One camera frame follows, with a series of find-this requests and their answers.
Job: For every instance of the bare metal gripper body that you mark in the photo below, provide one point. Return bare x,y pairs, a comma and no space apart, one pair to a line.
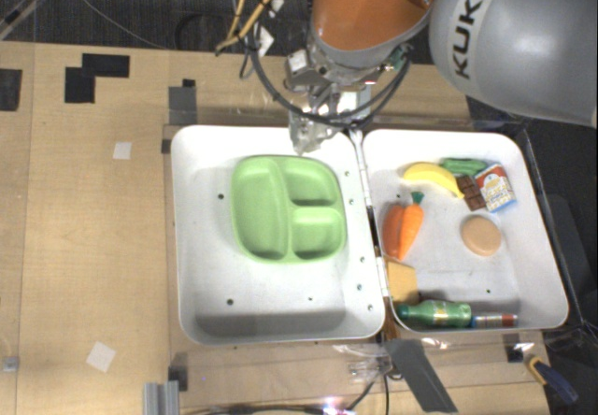
327,76

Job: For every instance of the tan round biscuit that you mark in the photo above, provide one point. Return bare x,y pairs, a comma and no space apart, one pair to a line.
481,235

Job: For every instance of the green divided plate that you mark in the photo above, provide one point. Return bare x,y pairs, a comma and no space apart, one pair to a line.
259,212

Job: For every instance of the red and silver can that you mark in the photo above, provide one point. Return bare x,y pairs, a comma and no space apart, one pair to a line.
495,321

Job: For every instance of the green toy vegetable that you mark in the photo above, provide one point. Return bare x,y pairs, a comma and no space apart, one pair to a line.
462,165

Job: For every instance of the orange carrot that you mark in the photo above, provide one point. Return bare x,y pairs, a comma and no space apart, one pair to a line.
404,226

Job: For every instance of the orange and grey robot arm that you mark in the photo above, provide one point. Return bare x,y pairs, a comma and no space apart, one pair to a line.
514,30

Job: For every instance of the brown chocolate bar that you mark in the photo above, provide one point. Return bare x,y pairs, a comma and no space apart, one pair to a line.
472,193

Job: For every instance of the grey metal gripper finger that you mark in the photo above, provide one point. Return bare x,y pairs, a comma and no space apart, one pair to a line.
301,139
324,135

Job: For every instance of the green plastic bottle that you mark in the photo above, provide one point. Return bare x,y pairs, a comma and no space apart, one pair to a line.
437,314

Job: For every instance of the yellow cheese slice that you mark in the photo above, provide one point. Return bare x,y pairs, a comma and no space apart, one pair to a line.
402,282

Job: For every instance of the white plastic tray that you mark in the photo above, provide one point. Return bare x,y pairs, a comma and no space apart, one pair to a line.
448,273
280,296

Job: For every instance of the yellow banana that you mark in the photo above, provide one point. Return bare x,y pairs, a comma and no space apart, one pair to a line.
432,174

